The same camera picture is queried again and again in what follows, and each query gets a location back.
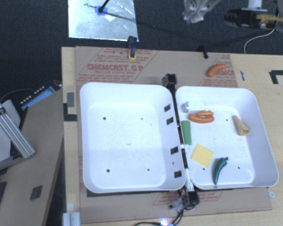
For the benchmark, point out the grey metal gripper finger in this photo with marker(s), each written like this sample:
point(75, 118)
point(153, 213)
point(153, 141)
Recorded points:
point(191, 9)
point(211, 1)

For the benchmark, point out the orange sausage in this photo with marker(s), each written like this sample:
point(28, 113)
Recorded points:
point(200, 119)
point(215, 70)

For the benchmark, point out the brown cardboard board red print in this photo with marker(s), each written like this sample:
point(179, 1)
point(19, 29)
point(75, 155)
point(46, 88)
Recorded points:
point(122, 65)

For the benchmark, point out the orange pretzel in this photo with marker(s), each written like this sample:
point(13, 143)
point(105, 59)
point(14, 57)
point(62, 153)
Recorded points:
point(204, 113)

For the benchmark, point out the green cylinder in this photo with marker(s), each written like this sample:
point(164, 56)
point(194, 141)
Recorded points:
point(186, 133)

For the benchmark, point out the tan ice cream cone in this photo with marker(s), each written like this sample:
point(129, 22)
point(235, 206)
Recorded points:
point(241, 126)

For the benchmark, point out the white plastic tray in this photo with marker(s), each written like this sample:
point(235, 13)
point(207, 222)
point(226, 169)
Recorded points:
point(122, 138)
point(228, 147)

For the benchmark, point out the yellow cheese slice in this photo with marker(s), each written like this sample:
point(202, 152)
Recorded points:
point(202, 155)

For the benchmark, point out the green chili pepper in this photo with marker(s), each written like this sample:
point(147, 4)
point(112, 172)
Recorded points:
point(218, 171)

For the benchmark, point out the black cylinder on white bracket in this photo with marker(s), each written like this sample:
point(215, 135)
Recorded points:
point(243, 18)

